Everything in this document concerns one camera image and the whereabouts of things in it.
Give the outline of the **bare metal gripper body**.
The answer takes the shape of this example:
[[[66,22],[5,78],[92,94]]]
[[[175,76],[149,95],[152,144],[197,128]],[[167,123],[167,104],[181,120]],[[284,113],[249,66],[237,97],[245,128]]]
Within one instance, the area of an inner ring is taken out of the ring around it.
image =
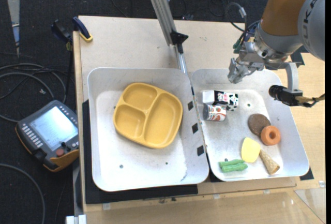
[[[257,43],[245,41],[241,45],[239,56],[236,59],[238,70],[263,70],[265,59]]]

